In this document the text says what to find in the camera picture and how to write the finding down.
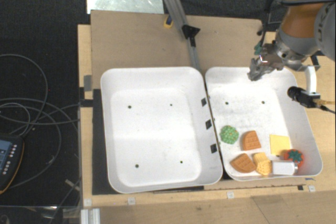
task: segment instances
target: yellow square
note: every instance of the yellow square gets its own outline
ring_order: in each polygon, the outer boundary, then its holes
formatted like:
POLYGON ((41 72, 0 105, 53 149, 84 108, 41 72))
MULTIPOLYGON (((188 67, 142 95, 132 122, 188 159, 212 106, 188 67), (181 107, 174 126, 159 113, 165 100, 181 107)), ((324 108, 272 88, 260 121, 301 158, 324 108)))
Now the yellow square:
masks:
POLYGON ((269 135, 271 154, 281 156, 283 151, 290 150, 290 141, 288 136, 269 135))

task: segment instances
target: white tray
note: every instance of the white tray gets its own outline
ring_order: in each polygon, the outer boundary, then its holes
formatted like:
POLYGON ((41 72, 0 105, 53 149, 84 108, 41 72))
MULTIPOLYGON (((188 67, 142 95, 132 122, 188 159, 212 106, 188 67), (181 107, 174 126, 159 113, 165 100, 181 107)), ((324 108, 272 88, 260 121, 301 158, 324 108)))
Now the white tray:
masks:
POLYGON ((215 67, 205 75, 209 101, 214 117, 218 141, 219 133, 225 125, 231 125, 240 133, 239 140, 229 145, 220 142, 224 168, 235 180, 254 180, 263 177, 257 172, 248 174, 236 171, 230 161, 241 153, 249 157, 257 152, 265 152, 270 160, 279 159, 270 154, 269 135, 289 136, 292 148, 303 151, 304 164, 294 176, 314 176, 322 170, 319 154, 306 112, 299 103, 287 96, 291 86, 297 86, 293 74, 284 69, 265 75, 261 80, 250 81, 248 68, 215 67), (255 130, 261 148, 243 151, 242 134, 255 130))
POLYGON ((101 92, 108 179, 116 191, 199 186, 221 178, 204 80, 197 70, 110 69, 101 78, 101 92))

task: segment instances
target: wooden table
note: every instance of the wooden table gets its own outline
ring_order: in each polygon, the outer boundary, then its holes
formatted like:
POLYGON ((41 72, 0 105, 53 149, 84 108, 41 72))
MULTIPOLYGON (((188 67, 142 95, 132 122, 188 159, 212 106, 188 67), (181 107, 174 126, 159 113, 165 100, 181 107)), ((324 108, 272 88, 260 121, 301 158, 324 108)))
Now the wooden table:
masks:
MULTIPOLYGON (((202 74, 213 66, 249 66, 260 39, 260 21, 187 18, 201 28, 196 45, 202 74)), ((92 99, 92 89, 100 88, 100 76, 110 68, 190 65, 186 41, 175 28, 163 28, 164 19, 157 14, 92 11, 91 25, 78 26, 79 83, 85 99, 92 99)), ((274 33, 266 38, 271 41, 274 33)), ((335 63, 326 57, 319 61, 318 92, 322 99, 334 100, 335 63)), ((293 74, 305 88, 304 74, 293 74)), ((83 206, 101 208, 101 223, 329 223, 336 204, 335 116, 317 109, 307 110, 307 115, 323 160, 322 173, 314 178, 222 180, 202 191, 92 195, 93 115, 92 108, 81 108, 83 206), (228 199, 232 193, 235 198, 228 199), (135 206, 128 205, 129 198, 135 199, 135 206)))

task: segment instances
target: black carpet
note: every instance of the black carpet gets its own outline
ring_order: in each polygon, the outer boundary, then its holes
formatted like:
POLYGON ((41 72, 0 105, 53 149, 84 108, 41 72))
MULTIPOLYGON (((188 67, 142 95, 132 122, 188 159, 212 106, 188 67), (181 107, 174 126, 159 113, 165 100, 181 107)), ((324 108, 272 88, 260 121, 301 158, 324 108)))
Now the black carpet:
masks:
MULTIPOLYGON (((186 14, 263 19, 265 0, 181 0, 186 14)), ((284 10, 275 7, 273 18, 281 19, 284 10)), ((79 102, 77 68, 77 25, 89 23, 86 0, 0 0, 0 55, 20 54, 38 63, 48 79, 48 102, 58 107, 79 102)), ((29 62, 0 58, 0 99, 25 97, 42 99, 44 82, 29 62)), ((36 108, 35 103, 25 103, 36 108)), ((14 113, 24 119, 17 109, 14 113)), ((77 117, 77 109, 67 113, 77 117)), ((66 120, 56 116, 57 121, 66 120)), ((0 132, 12 130, 0 121, 0 132)), ((0 205, 41 206, 60 203, 70 187, 68 179, 79 178, 78 136, 73 126, 60 126, 62 144, 59 157, 43 175, 0 195, 0 205)), ((27 137, 22 167, 13 182, 17 184, 42 170, 52 160, 58 146, 55 127, 36 127, 27 137)), ((74 191, 65 205, 76 203, 74 191)))

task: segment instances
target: red tomato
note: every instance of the red tomato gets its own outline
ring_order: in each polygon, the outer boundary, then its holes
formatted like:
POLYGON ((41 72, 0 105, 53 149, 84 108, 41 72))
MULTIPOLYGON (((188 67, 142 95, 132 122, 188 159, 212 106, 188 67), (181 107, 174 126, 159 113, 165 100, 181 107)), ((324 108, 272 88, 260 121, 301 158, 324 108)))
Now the red tomato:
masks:
POLYGON ((297 163, 298 167, 304 162, 303 153, 299 150, 287 150, 283 156, 284 159, 297 163))

